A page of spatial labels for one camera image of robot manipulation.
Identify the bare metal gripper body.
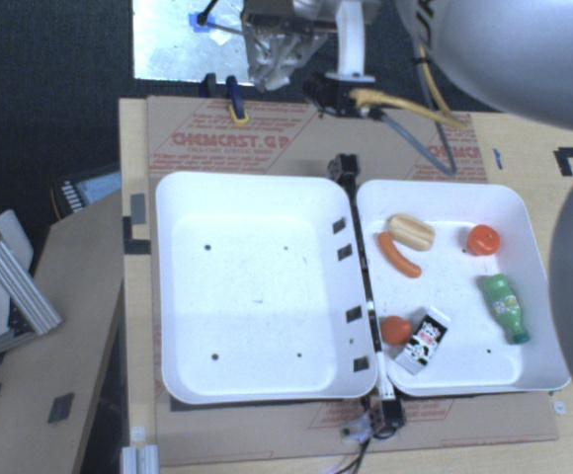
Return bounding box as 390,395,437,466
239,0,382,40

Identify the brown cardboard board red print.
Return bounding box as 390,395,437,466
146,95,560,468

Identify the tan toy bread roll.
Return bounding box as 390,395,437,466
387,213,437,253

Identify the white plastic tray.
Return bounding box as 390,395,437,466
154,170,379,406
355,179,572,398

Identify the thin black and white rod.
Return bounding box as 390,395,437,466
339,173,396,404

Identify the orange toy sausage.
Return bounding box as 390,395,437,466
376,231,423,279

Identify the red toy tomato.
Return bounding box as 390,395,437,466
465,223,502,257

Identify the red-orange rounded toy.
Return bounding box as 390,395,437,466
379,315,413,347

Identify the white cow print milk carton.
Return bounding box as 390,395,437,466
393,305,451,376

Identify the green plastic bottle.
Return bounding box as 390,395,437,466
479,273,532,346

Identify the black cylinder on white bracket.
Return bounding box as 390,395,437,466
301,0,382,119

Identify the black block with thin wires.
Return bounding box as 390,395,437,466
368,396,407,439
327,153,360,183

